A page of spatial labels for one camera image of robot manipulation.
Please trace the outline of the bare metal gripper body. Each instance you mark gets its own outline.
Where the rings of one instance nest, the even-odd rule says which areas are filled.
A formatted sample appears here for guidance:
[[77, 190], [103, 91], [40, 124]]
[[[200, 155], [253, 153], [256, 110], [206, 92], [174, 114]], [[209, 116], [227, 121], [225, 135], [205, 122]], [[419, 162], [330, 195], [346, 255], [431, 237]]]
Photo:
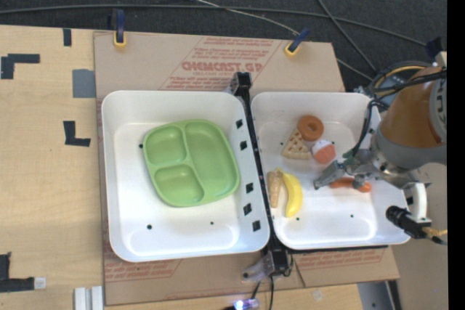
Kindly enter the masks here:
[[352, 176], [364, 179], [383, 179], [398, 189], [408, 189], [419, 182], [412, 170], [390, 162], [378, 150], [359, 149], [344, 153], [344, 167]]

